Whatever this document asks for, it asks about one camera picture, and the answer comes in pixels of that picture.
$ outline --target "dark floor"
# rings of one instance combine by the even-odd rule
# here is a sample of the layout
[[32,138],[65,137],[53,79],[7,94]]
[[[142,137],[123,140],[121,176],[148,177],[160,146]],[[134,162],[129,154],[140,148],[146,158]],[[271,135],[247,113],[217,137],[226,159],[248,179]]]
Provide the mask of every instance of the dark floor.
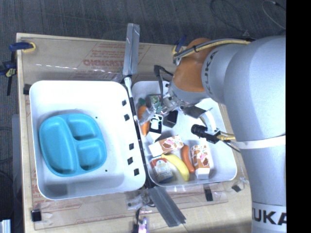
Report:
[[[0,61],[10,60],[8,46],[17,32],[123,41],[127,23],[133,22],[140,25],[141,42],[159,44],[174,44],[183,35],[187,44],[198,37],[286,34],[286,0],[264,1],[0,0]],[[12,216],[14,198],[11,121],[18,113],[16,76],[10,96],[7,82],[0,76],[0,220]]]

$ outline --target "wooden table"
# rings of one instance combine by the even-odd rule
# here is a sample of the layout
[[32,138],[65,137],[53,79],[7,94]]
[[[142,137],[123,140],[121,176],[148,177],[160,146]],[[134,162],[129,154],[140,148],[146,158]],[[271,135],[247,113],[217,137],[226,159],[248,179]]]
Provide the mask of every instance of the wooden table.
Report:
[[[73,210],[63,210],[62,213],[53,214],[53,212],[45,213],[44,217],[51,217],[50,224],[54,224],[55,227],[47,228],[48,223],[40,222],[32,222],[32,214],[31,211],[34,209],[34,206],[40,205],[40,199],[42,199],[43,203],[47,205],[49,202],[45,201],[42,196],[40,196],[39,192],[36,191],[35,186],[35,169],[34,169],[34,156],[32,149],[32,133],[30,129],[30,119],[29,119],[29,96],[25,95],[24,88],[26,84],[33,84],[34,82],[42,79],[66,79],[66,75],[69,75],[69,79],[75,79],[79,77],[83,77],[88,79],[88,76],[85,74],[85,68],[87,68],[87,64],[90,64],[90,60],[98,59],[98,57],[106,58],[109,60],[106,62],[107,65],[111,65],[117,67],[118,61],[123,59],[122,51],[124,50],[123,44],[120,42],[114,41],[106,41],[106,40],[94,40],[94,39],[81,39],[81,38],[71,38],[71,37],[59,37],[59,36],[48,36],[48,35],[36,35],[36,34],[27,34],[27,33],[18,33],[17,34],[17,42],[27,41],[31,42],[33,40],[39,42],[45,42],[45,46],[49,46],[50,44],[56,44],[58,46],[55,49],[55,53],[47,54],[45,51],[45,47],[43,45],[37,46],[37,53],[33,52],[22,52],[21,50],[17,51],[17,65],[18,65],[18,99],[19,99],[19,117],[20,117],[20,130],[21,130],[21,162],[22,162],[22,190],[23,190],[23,212],[24,212],[24,231],[26,233],[33,232],[53,232],[53,233],[78,233],[78,232],[107,232],[107,233],[129,233],[132,231],[133,222],[135,221],[135,212],[124,212],[123,214],[115,214],[114,216],[103,216],[102,218],[93,217],[93,220],[87,215],[85,215],[86,219],[75,221],[75,223],[71,223],[70,225],[66,225],[65,221],[70,221],[70,217],[73,216]],[[60,58],[59,66],[53,66],[52,63],[49,64],[49,61],[53,62],[55,58],[57,58],[57,53],[59,51],[66,52],[68,49],[66,48],[66,44],[79,43],[85,44],[92,48],[92,51],[87,52],[83,57],[84,61],[77,60],[77,63],[68,66],[66,61],[70,62],[70,58],[72,58],[72,53],[68,52],[68,59]],[[113,46],[115,52],[106,51],[107,48]],[[145,44],[140,43],[139,46],[139,64],[138,64],[138,73],[139,75],[135,75],[133,77],[133,83],[140,80],[154,80],[153,75],[153,66],[155,63],[158,65],[164,66],[168,71],[174,72],[175,66],[172,64],[172,50],[173,46],[169,45],[155,45],[155,44]],[[33,59],[37,60],[37,63],[30,65],[30,67],[26,67],[24,63],[25,56],[29,56],[29,60],[31,60],[31,56],[33,55]],[[224,123],[228,132],[231,132],[230,123],[227,119],[227,114],[224,106],[220,106]],[[247,174],[244,168],[244,164],[242,161],[242,157],[240,154],[234,152],[234,156],[236,159],[236,163],[238,166],[238,174],[237,177],[244,177],[247,179]],[[169,228],[160,213],[153,212],[151,214],[146,214],[146,217],[149,219],[149,230],[150,232],[168,232],[168,233],[190,233],[190,232],[210,232],[210,233],[224,233],[224,232],[239,232],[245,233],[251,231],[251,194],[250,188],[245,183],[244,189],[240,192],[234,192],[230,190],[230,186],[232,183],[220,184],[222,188],[219,193],[217,192],[217,184],[215,187],[211,188],[212,191],[214,189],[214,194],[225,195],[226,198],[224,200],[219,200],[220,202],[205,204],[201,202],[204,200],[202,197],[204,194],[200,194],[200,196],[192,198],[192,205],[189,203],[187,205],[182,206],[182,197],[178,198],[178,196],[173,197],[176,198],[176,201],[179,201],[178,206],[181,208],[182,213],[186,217],[186,224],[179,225],[178,227]],[[124,201],[124,195],[116,195],[119,196],[120,201]],[[104,200],[114,201],[114,205],[118,206],[115,202],[116,198],[112,197],[112,195],[108,195]],[[57,226],[56,221],[63,221],[64,226]]]

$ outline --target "table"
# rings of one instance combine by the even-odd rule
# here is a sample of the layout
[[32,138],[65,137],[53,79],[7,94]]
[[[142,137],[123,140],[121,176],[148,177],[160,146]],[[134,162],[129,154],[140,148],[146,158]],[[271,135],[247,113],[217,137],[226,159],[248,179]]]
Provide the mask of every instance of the table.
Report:
[[[18,33],[17,42],[38,42],[42,43],[37,46],[36,51],[23,52],[17,51],[17,65],[18,65],[18,100],[19,100],[19,120],[21,131],[21,165],[22,165],[22,190],[23,190],[23,213],[24,213],[24,231],[26,233],[34,232],[108,232],[108,233],[122,233],[131,232],[133,222],[135,221],[135,212],[123,210],[123,214],[108,213],[109,215],[99,215],[98,217],[87,217],[87,213],[92,213],[88,209],[84,210],[84,219],[76,220],[75,223],[66,223],[70,221],[74,210],[74,205],[66,208],[68,204],[62,202],[58,204],[57,213],[46,212],[44,213],[45,222],[32,222],[31,211],[41,205],[44,211],[44,206],[47,207],[48,201],[40,197],[40,193],[36,191],[35,187],[35,169],[34,156],[32,149],[32,135],[30,130],[30,117],[29,117],[29,96],[27,95],[27,85],[32,85],[34,82],[43,79],[63,80],[63,79],[90,79],[94,78],[92,72],[100,71],[103,65],[110,66],[112,76],[97,77],[101,79],[111,77],[118,79],[116,75],[121,63],[118,61],[124,58],[122,56],[124,50],[123,42],[107,41],[107,40],[94,40],[73,37],[60,37],[49,35],[37,35]],[[69,46],[74,43],[83,45],[77,47],[76,53],[70,52]],[[55,51],[47,49],[48,46],[54,46]],[[138,60],[138,75],[133,76],[133,83],[141,80],[155,80],[153,75],[153,66],[155,62],[158,65],[164,66],[168,71],[174,72],[175,66],[172,63],[172,50],[173,46],[157,45],[140,43],[139,45],[139,60]],[[104,58],[106,61],[103,63],[98,62],[98,59]],[[31,62],[30,67],[26,67],[25,59]],[[220,105],[223,115],[226,130],[232,132],[229,120],[227,118],[225,106]],[[247,174],[244,168],[242,157],[240,154],[234,152],[236,163],[238,166],[237,177],[244,177],[247,181]],[[169,228],[159,212],[156,209],[151,214],[145,214],[149,219],[149,230],[151,232],[211,232],[211,233],[224,233],[224,232],[250,232],[251,231],[251,194],[247,182],[241,182],[242,190],[235,192],[230,189],[232,183],[221,183],[211,186],[211,190],[215,196],[225,196],[224,199],[217,198],[216,202],[203,203],[204,194],[201,188],[194,188],[192,194],[195,196],[181,194],[174,194],[172,191],[172,198],[181,209],[186,217],[186,224],[179,225],[178,227]],[[107,195],[103,198],[85,198],[82,203],[77,203],[76,207],[82,206],[84,203],[96,204],[101,201],[107,205],[114,204],[114,208],[125,207],[122,203],[126,199],[125,194]],[[63,226],[57,227],[57,221],[62,221]]]

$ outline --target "carrot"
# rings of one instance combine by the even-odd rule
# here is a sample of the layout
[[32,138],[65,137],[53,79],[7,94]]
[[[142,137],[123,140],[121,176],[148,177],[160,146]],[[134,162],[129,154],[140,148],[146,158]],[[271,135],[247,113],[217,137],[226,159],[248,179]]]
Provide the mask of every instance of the carrot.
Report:
[[189,146],[184,145],[183,148],[181,149],[181,159],[183,162],[186,164],[189,173],[194,173],[195,169],[189,159]]
[[[138,109],[138,119],[141,119],[142,114],[145,112],[145,110],[147,109],[147,106],[142,105],[139,107]],[[149,125],[150,125],[150,121],[145,122],[143,125],[140,126],[141,132],[143,134],[143,136],[146,136],[147,133],[149,132]]]

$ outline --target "robotic hand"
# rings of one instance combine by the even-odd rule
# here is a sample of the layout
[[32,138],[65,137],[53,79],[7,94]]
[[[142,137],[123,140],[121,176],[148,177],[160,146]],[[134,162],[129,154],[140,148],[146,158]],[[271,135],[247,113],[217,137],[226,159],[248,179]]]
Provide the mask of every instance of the robotic hand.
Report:
[[252,232],[287,231],[285,36],[248,42],[199,38],[176,54],[163,115],[212,98],[227,107],[252,194]]

